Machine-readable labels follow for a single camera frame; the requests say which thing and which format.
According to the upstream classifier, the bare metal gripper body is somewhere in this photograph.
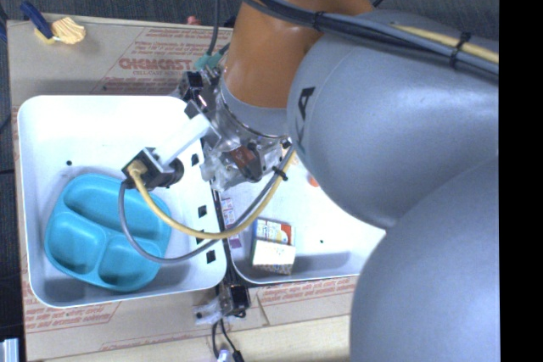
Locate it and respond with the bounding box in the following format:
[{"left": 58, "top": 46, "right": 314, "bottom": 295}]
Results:
[{"left": 202, "top": 69, "right": 293, "bottom": 185}]

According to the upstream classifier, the black block with thin wires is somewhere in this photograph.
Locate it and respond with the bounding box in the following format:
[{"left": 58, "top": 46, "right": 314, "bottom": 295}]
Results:
[
  {"left": 218, "top": 283, "right": 252, "bottom": 317},
  {"left": 181, "top": 70, "right": 205, "bottom": 103}
]

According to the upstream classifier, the white and orange carton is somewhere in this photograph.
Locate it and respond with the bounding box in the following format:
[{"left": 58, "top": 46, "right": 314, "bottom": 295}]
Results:
[{"left": 249, "top": 217, "right": 297, "bottom": 276}]

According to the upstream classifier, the brown cardboard board red print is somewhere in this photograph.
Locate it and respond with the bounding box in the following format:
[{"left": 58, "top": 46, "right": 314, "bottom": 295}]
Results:
[{"left": 6, "top": 12, "right": 361, "bottom": 362}]

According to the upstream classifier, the white plastic tray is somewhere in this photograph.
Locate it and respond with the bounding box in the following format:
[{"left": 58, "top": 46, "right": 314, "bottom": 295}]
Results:
[
  {"left": 16, "top": 94, "right": 228, "bottom": 309},
  {"left": 211, "top": 150, "right": 387, "bottom": 286}
]

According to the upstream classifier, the small white printed packet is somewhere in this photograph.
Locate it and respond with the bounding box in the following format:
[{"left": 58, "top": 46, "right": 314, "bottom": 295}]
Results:
[{"left": 220, "top": 196, "right": 237, "bottom": 227}]

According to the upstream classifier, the blue divided plate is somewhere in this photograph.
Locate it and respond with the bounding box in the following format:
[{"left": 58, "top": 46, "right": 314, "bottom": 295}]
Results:
[{"left": 43, "top": 172, "right": 173, "bottom": 294}]

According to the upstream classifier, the black cylinder on white bracket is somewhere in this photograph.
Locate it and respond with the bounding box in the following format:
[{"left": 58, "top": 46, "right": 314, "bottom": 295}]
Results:
[{"left": 121, "top": 113, "right": 221, "bottom": 190}]

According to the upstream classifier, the thin black and white rod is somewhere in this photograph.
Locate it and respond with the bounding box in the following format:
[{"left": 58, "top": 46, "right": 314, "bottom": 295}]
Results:
[{"left": 210, "top": 180, "right": 238, "bottom": 289}]

